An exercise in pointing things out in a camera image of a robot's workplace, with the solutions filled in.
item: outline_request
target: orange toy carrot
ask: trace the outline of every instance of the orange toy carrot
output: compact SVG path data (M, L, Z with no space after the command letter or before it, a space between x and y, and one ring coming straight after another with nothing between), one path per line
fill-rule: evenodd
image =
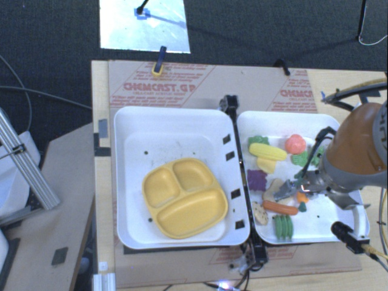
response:
M295 216L298 214L298 208L293 206L278 204L273 201L263 201L263 207L266 210L277 212L282 215Z

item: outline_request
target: yellow divided plate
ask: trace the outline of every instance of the yellow divided plate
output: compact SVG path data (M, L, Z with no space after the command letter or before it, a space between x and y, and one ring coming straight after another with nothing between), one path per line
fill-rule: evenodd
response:
M183 158L149 172L142 193L152 219L163 234L183 239L225 218L228 202L210 169L200 160Z

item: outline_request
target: yellow plate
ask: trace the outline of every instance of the yellow plate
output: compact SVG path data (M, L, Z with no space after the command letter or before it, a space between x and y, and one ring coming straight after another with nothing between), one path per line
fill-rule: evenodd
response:
M142 194L163 234L183 239L225 218L228 202L210 169L195 158L177 159L145 176Z

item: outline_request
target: black carpet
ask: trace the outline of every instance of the black carpet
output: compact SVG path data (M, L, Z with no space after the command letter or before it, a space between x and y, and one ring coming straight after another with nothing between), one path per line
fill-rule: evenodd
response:
M191 54L172 62L387 70L387 39L356 40L362 0L184 0ZM388 0L368 0L364 42L387 33ZM0 55L25 86L91 105L94 59L155 60L156 54L99 48L99 0L0 0ZM18 86L0 62L0 86ZM40 150L92 121L91 111L30 94L30 129ZM0 107L27 128L24 94L0 89Z

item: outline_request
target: blue and yellow clamp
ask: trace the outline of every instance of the blue and yellow clamp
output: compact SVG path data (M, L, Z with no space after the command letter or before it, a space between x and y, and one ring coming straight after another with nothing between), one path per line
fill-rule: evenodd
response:
M166 55L167 47L162 46L159 51L158 61L152 67L152 74L154 76L160 76L163 72L163 59Z

